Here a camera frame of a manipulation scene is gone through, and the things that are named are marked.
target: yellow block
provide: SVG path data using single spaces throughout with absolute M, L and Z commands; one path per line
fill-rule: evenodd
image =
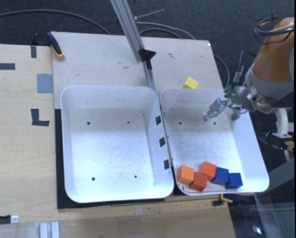
M 187 81 L 183 85 L 183 88 L 190 88 L 190 89 L 195 89 L 198 85 L 198 81 L 195 80 L 192 77 L 188 77 Z

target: blue square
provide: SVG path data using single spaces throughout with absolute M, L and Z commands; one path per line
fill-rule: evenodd
M 214 179 L 211 180 L 211 183 L 224 185 L 227 182 L 228 182 L 228 169 L 216 167 L 216 174 Z
M 229 181 L 225 184 L 225 189 L 238 189 L 242 186 L 240 173 L 229 173 Z

